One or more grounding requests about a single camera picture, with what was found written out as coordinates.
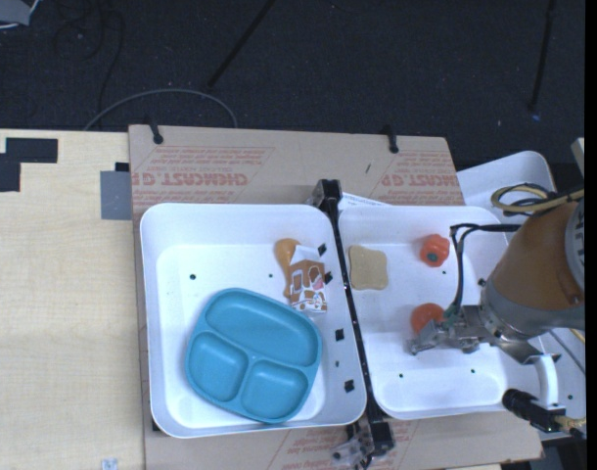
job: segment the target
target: orange ball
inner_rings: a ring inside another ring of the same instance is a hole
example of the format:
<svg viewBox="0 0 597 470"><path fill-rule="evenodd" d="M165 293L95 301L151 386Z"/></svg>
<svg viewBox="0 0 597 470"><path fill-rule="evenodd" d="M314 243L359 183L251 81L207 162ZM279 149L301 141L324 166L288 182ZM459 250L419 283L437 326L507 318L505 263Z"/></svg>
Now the orange ball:
<svg viewBox="0 0 597 470"><path fill-rule="evenodd" d="M423 303L422 305L416 306L412 311L410 322L412 324L412 329L416 334L420 333L430 320L443 322L444 308L435 303Z"/></svg>

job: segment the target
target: white tray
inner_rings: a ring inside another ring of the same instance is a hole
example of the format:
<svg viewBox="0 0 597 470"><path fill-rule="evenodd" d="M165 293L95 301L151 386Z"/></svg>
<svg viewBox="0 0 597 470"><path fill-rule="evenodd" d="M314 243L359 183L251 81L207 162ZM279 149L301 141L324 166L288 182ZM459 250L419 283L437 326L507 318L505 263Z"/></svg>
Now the white tray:
<svg viewBox="0 0 597 470"><path fill-rule="evenodd" d="M305 205L160 204L142 217L140 235L151 410L164 432L195 438L346 425L361 416L366 389L333 228L323 212ZM285 300L286 280L274 244L286 237L314 248L325 244L320 260L333 278L326 286L328 310L312 314L323 350L308 399L289 421L264 424L197 395L188 384L184 359L197 318L218 291L238 287Z"/></svg>
<svg viewBox="0 0 597 470"><path fill-rule="evenodd" d="M482 344L465 354L435 348L412 355L412 310L432 302L447 307L457 289L453 246L446 262L429 267L419 257L423 237L449 236L453 224L495 224L497 218L477 207L355 206L344 210L340 230L345 249L361 245L386 254L389 285L383 290L353 290L357 319L374 396L381 409L398 419L419 419L475 411L503 410L509 388L536 395L532 366L522 366L498 348ZM479 302L480 278L486 278L507 246L503 233L475 232L464 247L464 305Z"/></svg>

